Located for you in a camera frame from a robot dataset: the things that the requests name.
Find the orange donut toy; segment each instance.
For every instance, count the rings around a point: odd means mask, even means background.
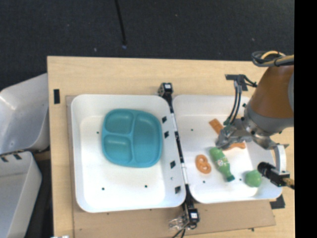
[[[205,155],[200,154],[196,156],[196,168],[204,173],[204,174],[209,174],[211,172],[211,165],[208,163],[208,159]]]

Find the green toy bottle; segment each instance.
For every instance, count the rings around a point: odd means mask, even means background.
[[[227,181],[234,180],[235,178],[230,171],[230,163],[223,152],[217,147],[214,147],[209,150],[209,153],[212,161],[216,164],[217,169],[225,175]]]

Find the wooden table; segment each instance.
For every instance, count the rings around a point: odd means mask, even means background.
[[[67,130],[66,97],[80,94],[153,95],[171,82],[174,95],[234,95],[225,74],[245,74],[259,82],[265,68],[250,61],[48,57],[54,235],[71,238],[172,237],[167,221],[181,209],[84,212],[74,200]],[[251,97],[253,88],[243,92]],[[272,137],[288,143],[287,170],[294,177],[294,128]],[[195,204],[201,221],[186,232],[193,238],[295,237],[294,191],[283,188],[286,208],[272,210],[269,200]]]

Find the black carpet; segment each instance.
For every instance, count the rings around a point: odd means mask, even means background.
[[[295,0],[0,0],[0,90],[47,56],[251,60],[294,53]]]

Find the white bin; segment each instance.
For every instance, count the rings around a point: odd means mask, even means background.
[[[0,92],[0,153],[41,151],[50,144],[47,73]]]
[[[245,184],[244,174],[261,161],[274,164],[270,151],[247,143],[246,149],[226,151],[236,179],[226,182],[211,162],[208,150],[215,146],[217,134],[209,125],[213,118],[223,122],[230,113],[233,96],[177,96],[173,101],[175,116],[159,96],[79,95],[70,108],[73,145],[75,195],[78,205],[87,212],[151,209],[179,206],[185,199],[185,180],[192,196],[201,203],[273,199],[281,194],[267,179],[259,188]],[[161,159],[150,168],[128,168],[109,162],[103,155],[100,131],[105,115],[113,109],[149,112],[161,121],[163,138]],[[184,156],[182,173],[175,140],[178,130]],[[199,172],[195,157],[204,154],[212,165],[210,174]]]
[[[24,238],[42,175],[31,152],[0,159],[0,238]]]

